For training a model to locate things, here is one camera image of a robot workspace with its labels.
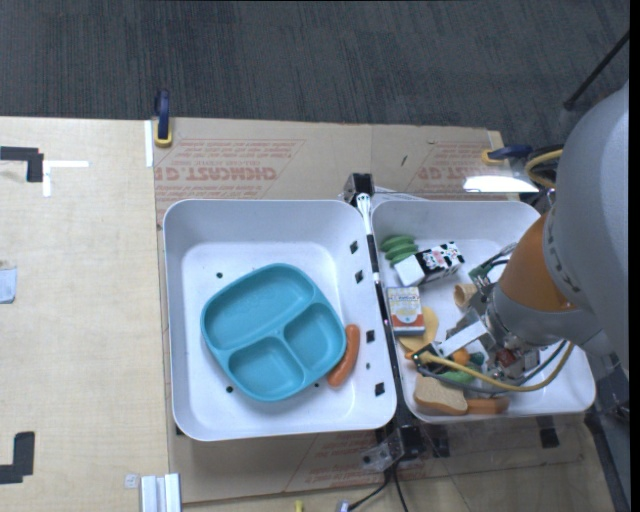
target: sausage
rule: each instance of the sausage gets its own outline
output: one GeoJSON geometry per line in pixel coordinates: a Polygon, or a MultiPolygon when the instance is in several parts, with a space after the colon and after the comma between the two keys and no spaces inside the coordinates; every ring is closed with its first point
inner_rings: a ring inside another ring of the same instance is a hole
{"type": "Polygon", "coordinates": [[[327,382],[331,387],[341,386],[353,370],[360,351],[360,328],[355,324],[345,327],[347,334],[347,348],[342,355],[342,359],[327,374],[327,382]]]}

